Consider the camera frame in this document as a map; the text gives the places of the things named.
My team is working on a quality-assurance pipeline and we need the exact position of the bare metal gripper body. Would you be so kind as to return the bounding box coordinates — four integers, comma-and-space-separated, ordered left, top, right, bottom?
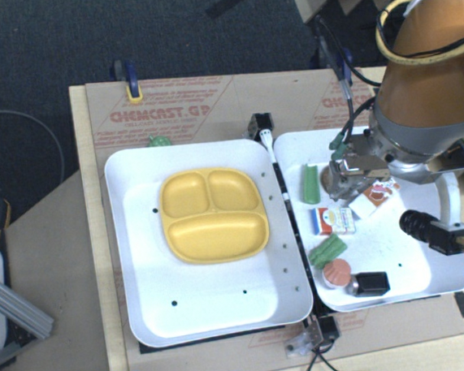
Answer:
323, 129, 402, 204

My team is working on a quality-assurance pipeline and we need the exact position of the brown round biscuit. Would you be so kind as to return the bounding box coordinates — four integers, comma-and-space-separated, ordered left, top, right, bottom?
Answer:
319, 166, 335, 194

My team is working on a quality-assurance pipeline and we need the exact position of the white carton with red print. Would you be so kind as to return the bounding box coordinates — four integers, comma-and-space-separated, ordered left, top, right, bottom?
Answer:
345, 176, 405, 222

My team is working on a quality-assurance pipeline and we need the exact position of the green celery stick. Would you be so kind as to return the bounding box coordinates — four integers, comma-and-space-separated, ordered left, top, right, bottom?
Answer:
299, 162, 323, 206

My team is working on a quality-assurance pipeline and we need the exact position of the red white yellow carton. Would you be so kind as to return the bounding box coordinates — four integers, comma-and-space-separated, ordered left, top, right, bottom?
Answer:
310, 203, 358, 239

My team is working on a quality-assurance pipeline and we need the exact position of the thin black and white rod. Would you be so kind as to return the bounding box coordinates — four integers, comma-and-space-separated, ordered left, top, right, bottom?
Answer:
258, 126, 324, 325

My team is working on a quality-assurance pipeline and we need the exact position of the white plastic tray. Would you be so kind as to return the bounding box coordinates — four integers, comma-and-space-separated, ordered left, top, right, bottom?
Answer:
102, 132, 318, 352
271, 114, 464, 319

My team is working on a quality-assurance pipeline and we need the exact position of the green bean bundle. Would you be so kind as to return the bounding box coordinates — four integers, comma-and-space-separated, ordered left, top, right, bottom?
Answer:
306, 231, 351, 272

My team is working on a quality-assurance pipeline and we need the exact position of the orange pink scallop shell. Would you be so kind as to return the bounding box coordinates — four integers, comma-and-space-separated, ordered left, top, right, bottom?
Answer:
320, 257, 354, 291

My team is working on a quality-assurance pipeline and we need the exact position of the black bottle with silver cap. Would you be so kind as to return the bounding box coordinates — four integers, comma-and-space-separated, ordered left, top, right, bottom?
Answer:
343, 269, 392, 301

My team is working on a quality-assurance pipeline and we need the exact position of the yellow divided plate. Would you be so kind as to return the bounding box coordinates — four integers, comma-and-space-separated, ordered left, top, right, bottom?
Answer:
155, 162, 273, 270

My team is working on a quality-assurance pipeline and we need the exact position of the brown cardboard board red print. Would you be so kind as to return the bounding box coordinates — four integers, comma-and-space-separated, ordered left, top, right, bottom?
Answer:
85, 49, 464, 371

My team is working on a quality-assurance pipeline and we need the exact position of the green toy vegetable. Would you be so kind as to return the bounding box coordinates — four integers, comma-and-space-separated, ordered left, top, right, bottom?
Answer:
146, 132, 173, 149

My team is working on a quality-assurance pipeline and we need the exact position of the black cylinder on white bracket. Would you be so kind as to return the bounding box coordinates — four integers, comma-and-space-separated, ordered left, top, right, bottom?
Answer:
393, 167, 464, 261

